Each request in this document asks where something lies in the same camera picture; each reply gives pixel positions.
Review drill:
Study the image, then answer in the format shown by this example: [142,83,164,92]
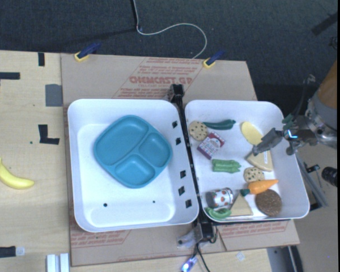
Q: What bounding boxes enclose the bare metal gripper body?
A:
[282,106,338,153]

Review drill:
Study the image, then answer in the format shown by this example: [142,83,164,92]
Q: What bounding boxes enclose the yellow oval toy slice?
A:
[240,121,264,147]

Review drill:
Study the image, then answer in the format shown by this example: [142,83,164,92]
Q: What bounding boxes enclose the pale yellow cheese wedge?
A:
[245,148,274,173]

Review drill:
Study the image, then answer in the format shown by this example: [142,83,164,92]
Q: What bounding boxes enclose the white plastic tray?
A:
[184,99,311,223]
[67,98,200,233]

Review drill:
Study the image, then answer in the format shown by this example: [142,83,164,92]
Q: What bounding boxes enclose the chocolate chip biscuit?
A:
[243,167,265,184]
[188,120,209,142]

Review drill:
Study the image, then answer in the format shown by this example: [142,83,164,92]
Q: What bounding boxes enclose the orange carrot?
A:
[240,178,279,197]

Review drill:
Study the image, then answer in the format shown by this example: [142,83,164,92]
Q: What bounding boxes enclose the green beans bundle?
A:
[211,158,242,174]

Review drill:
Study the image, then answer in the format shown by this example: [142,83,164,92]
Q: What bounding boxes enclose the dark green chili pepper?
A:
[202,118,237,131]

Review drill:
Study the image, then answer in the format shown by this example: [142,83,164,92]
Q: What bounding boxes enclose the purple and red carton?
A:
[196,131,226,160]

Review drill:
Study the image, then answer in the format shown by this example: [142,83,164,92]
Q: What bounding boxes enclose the brown round bread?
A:
[254,189,283,217]

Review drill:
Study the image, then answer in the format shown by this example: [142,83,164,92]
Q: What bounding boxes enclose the tan triangular sandwich wedge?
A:
[228,192,254,218]

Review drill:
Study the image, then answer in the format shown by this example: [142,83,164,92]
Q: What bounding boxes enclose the small can strawberry print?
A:
[205,187,234,210]

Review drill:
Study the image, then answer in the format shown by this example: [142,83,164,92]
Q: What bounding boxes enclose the thin black rod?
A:
[175,95,207,229]

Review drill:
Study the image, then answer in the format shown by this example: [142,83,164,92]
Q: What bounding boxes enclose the light green curved pepper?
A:
[205,206,232,220]

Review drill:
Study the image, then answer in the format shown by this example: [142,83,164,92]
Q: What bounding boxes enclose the brown cardboard board red print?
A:
[59,52,301,267]

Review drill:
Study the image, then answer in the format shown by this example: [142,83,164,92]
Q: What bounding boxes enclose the blue divided plate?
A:
[93,114,173,189]

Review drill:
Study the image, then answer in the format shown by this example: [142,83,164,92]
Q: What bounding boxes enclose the yellow banana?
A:
[0,156,36,190]

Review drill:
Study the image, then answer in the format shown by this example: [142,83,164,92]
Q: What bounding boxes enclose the black cylinder on white bracket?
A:
[321,165,338,188]

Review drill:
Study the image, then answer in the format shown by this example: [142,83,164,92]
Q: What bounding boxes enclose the black block with thin wires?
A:
[168,83,185,104]
[197,222,216,242]

